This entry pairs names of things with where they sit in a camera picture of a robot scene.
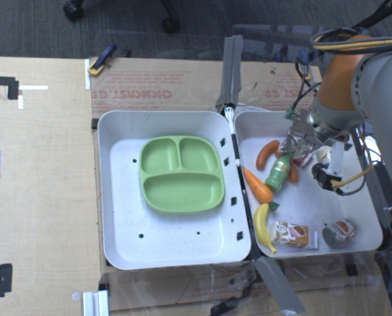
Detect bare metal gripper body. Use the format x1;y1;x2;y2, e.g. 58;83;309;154
287;108;353;151

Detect white and red packet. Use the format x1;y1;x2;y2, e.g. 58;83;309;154
292;149;315;169

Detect white and orange packet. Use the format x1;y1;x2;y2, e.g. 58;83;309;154
314;144;332;168

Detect green plastic bottle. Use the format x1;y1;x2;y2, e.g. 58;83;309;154
264;151;294;194

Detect orange toy carrot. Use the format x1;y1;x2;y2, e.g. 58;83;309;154
241;166;280;212

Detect white plastic tray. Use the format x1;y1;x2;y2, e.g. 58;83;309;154
97;110;253;271
233;110;384;260

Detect yellow banana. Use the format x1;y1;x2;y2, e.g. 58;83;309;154
252;202;278;254

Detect orange and white carton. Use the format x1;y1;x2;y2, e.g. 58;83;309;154
268;221;319;251

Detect orange and white can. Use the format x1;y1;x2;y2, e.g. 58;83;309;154
321;219;357;250

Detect green divided plate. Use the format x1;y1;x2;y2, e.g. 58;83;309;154
138;135;226;215

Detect brown cardboard board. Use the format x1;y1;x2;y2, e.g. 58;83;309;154
89;57;391;312

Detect black cylinder on white bracket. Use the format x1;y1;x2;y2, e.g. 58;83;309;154
311;140;345;192

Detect black block with thin wires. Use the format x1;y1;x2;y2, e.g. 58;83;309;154
210;295;240;316

